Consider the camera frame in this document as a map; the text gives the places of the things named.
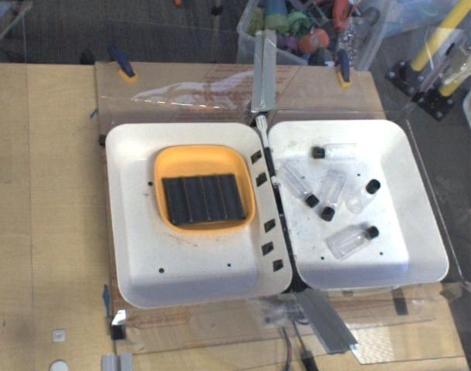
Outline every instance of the white plastic tray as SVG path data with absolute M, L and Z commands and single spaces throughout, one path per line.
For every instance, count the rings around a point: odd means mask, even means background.
M 153 182 L 155 156 L 175 145 L 226 145 L 245 160 L 254 184 L 256 216 L 241 230 L 181 234 L 160 218 Z M 258 134 L 242 124 L 124 124 L 107 136 L 107 171 L 117 280 L 139 308 L 279 294 L 292 270 Z M 265 232 L 264 223 L 275 220 Z M 262 246 L 273 244 L 263 255 Z
M 318 198 L 329 168 L 343 169 L 351 188 L 369 179 L 381 183 L 376 199 L 362 213 L 353 214 L 342 202 L 331 222 L 318 216 L 320 205 L 310 209 L 281 186 L 297 270 L 308 285 L 370 288 L 445 277 L 449 263 L 442 238 L 408 139 L 398 125 L 384 120 L 288 121 L 271 128 L 269 143 L 276 165 L 292 159 Z M 311 158 L 311 147 L 329 143 L 357 143 L 357 161 Z M 380 236 L 350 258 L 335 259 L 325 240 L 345 227 L 363 225 L 375 225 Z

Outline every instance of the gray floor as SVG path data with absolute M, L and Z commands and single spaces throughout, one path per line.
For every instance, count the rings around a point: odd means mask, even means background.
M 108 60 L 107 45 L 119 46 L 131 60 L 151 62 L 211 62 L 214 0 L 30 0 L 25 21 L 30 63 L 79 63 L 90 48 L 98 60 Z M 248 0 L 223 0 L 216 60 L 234 63 L 236 26 Z M 460 25 L 471 39 L 471 13 Z M 20 32 L 5 46 L 22 45 Z M 399 112 L 408 98 L 385 79 L 399 60 L 411 59 L 425 37 L 424 29 L 384 39 L 371 65 L 381 101 L 387 111 Z M 434 193 L 440 226 L 450 257 L 446 282 L 462 283 L 462 295 L 447 295 L 471 367 L 471 130 L 462 102 L 471 77 L 453 94 L 454 107 L 440 122 L 419 108 L 399 124 L 412 130 Z

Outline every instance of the transparent bottle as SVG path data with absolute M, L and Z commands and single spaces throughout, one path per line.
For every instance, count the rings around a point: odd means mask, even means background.
M 341 231 L 329 237 L 326 242 L 331 253 L 338 260 L 344 260 L 352 254 L 366 247 L 380 234 L 376 226 L 370 226 L 365 230 L 358 229 Z
M 321 196 L 324 208 L 320 216 L 323 220 L 331 221 L 334 218 L 335 212 L 341 205 L 341 193 L 346 181 L 347 175 L 344 171 L 331 169 L 327 172 L 323 181 L 323 195 Z
M 356 159 L 355 143 L 331 143 L 321 147 L 313 147 L 311 155 L 314 159 L 326 159 L 334 161 L 353 161 Z
M 288 162 L 283 162 L 279 166 L 277 177 L 282 179 L 283 184 L 286 185 L 292 194 L 302 199 L 310 208 L 315 207 L 319 203 L 319 199 L 313 194 L 310 184 Z
M 376 198 L 381 184 L 377 179 L 372 179 L 366 186 L 360 187 L 346 202 L 347 208 L 352 213 L 362 212 Z

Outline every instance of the black cap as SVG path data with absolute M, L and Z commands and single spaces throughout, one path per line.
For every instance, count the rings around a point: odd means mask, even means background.
M 304 200 L 304 202 L 307 203 L 310 208 L 314 208 L 318 203 L 320 203 L 320 200 L 316 196 L 311 194 Z
M 325 158 L 325 149 L 322 147 L 313 147 L 311 149 L 311 155 L 314 159 L 323 159 Z
M 334 214 L 335 210 L 327 206 L 323 209 L 323 212 L 321 212 L 321 218 L 325 221 L 331 221 L 331 219 L 334 218 Z
M 368 191 L 370 194 L 374 194 L 377 192 L 381 187 L 380 182 L 377 179 L 372 179 L 367 185 L 366 185 L 366 191 Z
M 370 226 L 369 228 L 366 228 L 366 234 L 368 235 L 367 238 L 369 240 L 374 239 L 380 234 L 380 231 L 378 231 L 378 228 L 375 226 Z

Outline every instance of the wooden table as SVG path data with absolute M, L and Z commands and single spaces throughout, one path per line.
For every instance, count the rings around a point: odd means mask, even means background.
M 368 104 L 381 109 L 371 75 L 357 75 Z M 56 359 L 98 370 L 101 356 L 116 350 L 102 298 L 110 260 L 95 81 L 92 66 L 0 64 L 0 370 L 47 370 Z M 443 345 L 449 358 L 360 366 L 349 352 L 319 356 L 317 365 L 468 369 L 448 305 L 432 307 L 434 321 L 385 332 L 411 352 Z M 53 337 L 60 329 L 63 341 Z M 135 356 L 134 371 L 278 370 L 284 360 L 283 340 L 273 339 Z

